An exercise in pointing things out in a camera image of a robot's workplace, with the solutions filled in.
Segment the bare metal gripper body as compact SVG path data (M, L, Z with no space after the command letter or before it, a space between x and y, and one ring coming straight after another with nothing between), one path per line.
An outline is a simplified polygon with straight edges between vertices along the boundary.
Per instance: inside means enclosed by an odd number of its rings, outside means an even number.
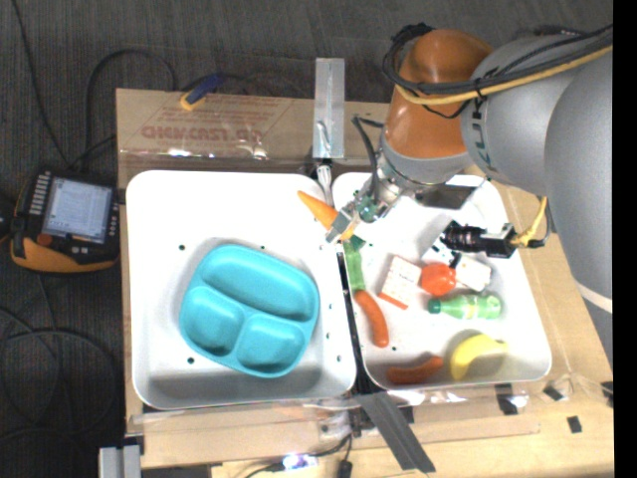
M381 164L372 169L346 208L361 222L375 222L384 218L401 198L418 198L428 191L428 184L405 177L389 164Z

